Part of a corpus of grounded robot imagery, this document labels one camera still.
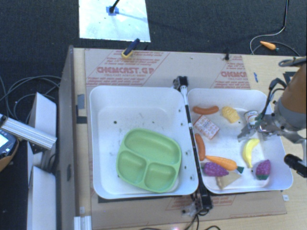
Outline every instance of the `toy bread slice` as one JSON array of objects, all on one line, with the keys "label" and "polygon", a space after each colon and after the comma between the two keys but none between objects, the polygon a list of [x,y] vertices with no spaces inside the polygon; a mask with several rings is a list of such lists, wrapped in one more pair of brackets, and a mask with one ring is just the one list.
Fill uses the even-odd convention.
[{"label": "toy bread slice", "polygon": [[224,189],[225,187],[227,187],[229,184],[239,179],[240,177],[241,177],[240,174],[237,174],[236,172],[233,171],[229,171],[229,174],[226,176],[217,176],[216,183],[219,186],[219,188]]},{"label": "toy bread slice", "polygon": [[223,117],[227,118],[230,123],[234,123],[240,119],[236,110],[230,106],[222,108]]}]

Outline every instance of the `toy banana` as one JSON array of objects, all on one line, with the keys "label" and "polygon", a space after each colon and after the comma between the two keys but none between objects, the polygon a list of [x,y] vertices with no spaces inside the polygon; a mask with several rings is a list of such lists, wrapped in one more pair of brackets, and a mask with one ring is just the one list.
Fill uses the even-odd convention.
[{"label": "toy banana", "polygon": [[254,147],[257,146],[259,141],[260,140],[257,138],[249,139],[243,148],[243,159],[248,164],[249,168],[253,167],[251,164],[251,152],[253,151]]}]

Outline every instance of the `wooden table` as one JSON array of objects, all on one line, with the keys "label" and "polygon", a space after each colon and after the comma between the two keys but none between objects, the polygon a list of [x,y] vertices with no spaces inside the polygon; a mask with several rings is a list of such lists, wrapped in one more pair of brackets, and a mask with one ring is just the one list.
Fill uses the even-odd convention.
[{"label": "wooden table", "polygon": [[[280,68],[278,62],[289,57],[274,56],[252,56],[242,55],[250,88],[260,90],[265,94],[268,93],[268,86],[272,79],[278,77],[283,79],[285,71],[295,71],[296,68]],[[75,94],[85,93],[85,60],[84,49],[74,49],[74,70],[75,70]],[[258,82],[255,81],[254,72],[257,73]],[[80,110],[79,115],[86,116],[86,110]],[[300,135],[306,137],[306,130],[300,131]],[[288,140],[282,138],[286,153],[294,154],[302,158],[302,148],[300,145],[294,145]],[[77,146],[78,146],[78,182],[79,182],[79,205],[84,206],[84,215],[91,215],[90,188],[89,188],[89,164],[88,164],[88,147],[87,144],[87,124],[77,125]],[[283,195],[288,196],[289,201],[285,202],[287,214],[262,216],[251,218],[236,218],[224,220],[210,220],[200,222],[199,229],[205,229],[211,225],[217,225],[222,230],[259,230],[259,229],[305,229],[307,226],[307,183],[306,179],[297,175],[293,171],[294,182],[290,189],[283,191]],[[187,223],[173,225],[159,225],[154,228],[184,229]]]}]

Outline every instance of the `black carpet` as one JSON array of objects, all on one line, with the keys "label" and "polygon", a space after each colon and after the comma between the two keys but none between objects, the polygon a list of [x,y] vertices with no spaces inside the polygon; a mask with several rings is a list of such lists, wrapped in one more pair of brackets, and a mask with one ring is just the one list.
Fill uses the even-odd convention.
[{"label": "black carpet", "polygon": [[[250,54],[249,43],[253,37],[278,32],[283,26],[286,4],[286,0],[145,1],[151,36],[147,50],[223,53],[228,48],[231,54]],[[307,0],[290,0],[286,30],[262,39],[287,44],[304,56],[306,17]],[[60,77],[69,45],[124,49],[128,44],[80,39],[78,0],[0,0],[0,76],[7,90],[25,77]],[[146,45],[141,43],[138,49]],[[295,56],[284,46],[278,52],[261,47],[256,54]],[[9,103],[12,106],[25,94],[48,89],[50,84],[32,81],[10,94]],[[26,119],[32,101],[24,99],[16,109],[21,120]],[[6,113],[3,100],[0,113]],[[19,164],[26,170],[21,157],[22,153],[16,156],[14,166]],[[0,196],[14,198],[0,202],[0,229],[25,229],[25,185],[24,176],[14,175],[9,168],[0,173]]]}]

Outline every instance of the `green divided plate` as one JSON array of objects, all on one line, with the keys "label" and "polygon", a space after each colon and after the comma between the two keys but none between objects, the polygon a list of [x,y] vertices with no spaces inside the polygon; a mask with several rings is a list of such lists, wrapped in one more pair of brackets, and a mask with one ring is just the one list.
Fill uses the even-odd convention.
[{"label": "green divided plate", "polygon": [[116,170],[125,182],[156,193],[170,190],[181,164],[181,148],[173,139],[148,129],[130,130],[117,156]]}]

